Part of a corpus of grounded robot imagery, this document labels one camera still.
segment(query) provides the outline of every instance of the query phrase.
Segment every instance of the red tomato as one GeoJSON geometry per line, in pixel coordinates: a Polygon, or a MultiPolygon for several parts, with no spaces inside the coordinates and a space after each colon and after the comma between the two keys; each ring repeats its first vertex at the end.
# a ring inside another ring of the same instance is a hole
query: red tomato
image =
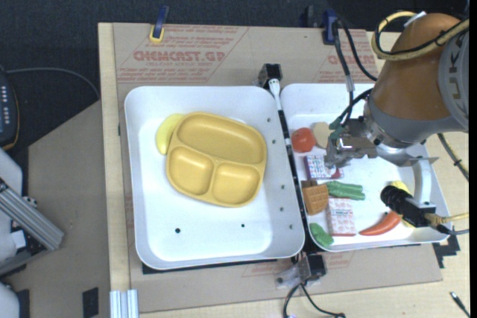
{"type": "Polygon", "coordinates": [[[315,145],[315,136],[308,127],[302,127],[291,134],[291,146],[297,153],[308,153],[315,145]]]}

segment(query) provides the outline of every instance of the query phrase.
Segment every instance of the yellow sectioned tray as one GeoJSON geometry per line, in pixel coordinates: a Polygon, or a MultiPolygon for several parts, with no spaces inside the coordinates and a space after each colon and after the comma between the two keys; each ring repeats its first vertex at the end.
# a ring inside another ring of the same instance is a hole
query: yellow sectioned tray
{"type": "Polygon", "coordinates": [[[206,112],[185,115],[168,147],[166,173],[179,192],[240,207],[258,193],[267,162],[265,140],[253,127],[206,112]]]}

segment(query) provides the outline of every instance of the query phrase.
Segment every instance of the green object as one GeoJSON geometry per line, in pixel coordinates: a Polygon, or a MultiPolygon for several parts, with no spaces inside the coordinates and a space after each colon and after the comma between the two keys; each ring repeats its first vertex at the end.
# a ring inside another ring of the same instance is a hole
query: green object
{"type": "Polygon", "coordinates": [[[329,124],[328,128],[330,130],[336,130],[340,127],[341,124],[341,119],[340,117],[337,117],[331,124],[329,124]]]}
{"type": "Polygon", "coordinates": [[[344,128],[340,125],[336,128],[335,131],[329,134],[329,137],[331,139],[338,139],[343,131],[344,131],[344,128]]]}
{"type": "Polygon", "coordinates": [[[329,247],[335,241],[333,238],[325,232],[325,230],[316,223],[310,223],[310,232],[312,233],[313,238],[319,243],[322,247],[329,247]]]}
{"type": "Polygon", "coordinates": [[[363,186],[357,184],[342,183],[336,180],[326,183],[328,193],[334,197],[349,197],[354,200],[364,200],[366,195],[363,186]]]}

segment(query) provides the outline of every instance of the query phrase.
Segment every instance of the metal bracket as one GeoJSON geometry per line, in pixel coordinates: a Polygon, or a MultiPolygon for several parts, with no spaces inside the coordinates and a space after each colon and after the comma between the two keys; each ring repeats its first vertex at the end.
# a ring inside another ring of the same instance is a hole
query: metal bracket
{"type": "Polygon", "coordinates": [[[139,318],[139,302],[136,289],[110,292],[111,318],[139,318]]]}
{"type": "Polygon", "coordinates": [[[326,274],[323,256],[307,255],[301,258],[291,268],[278,273],[275,278],[277,287],[292,288],[310,280],[317,280],[326,274]]]}

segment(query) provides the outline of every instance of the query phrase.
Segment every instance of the red chili pepper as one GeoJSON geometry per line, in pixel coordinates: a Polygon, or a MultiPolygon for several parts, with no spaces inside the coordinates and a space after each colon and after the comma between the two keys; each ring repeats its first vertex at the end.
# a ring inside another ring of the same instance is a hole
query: red chili pepper
{"type": "Polygon", "coordinates": [[[401,221],[401,217],[395,212],[391,211],[387,213],[379,223],[369,228],[360,231],[360,235],[363,236],[376,236],[391,231],[401,221]]]}

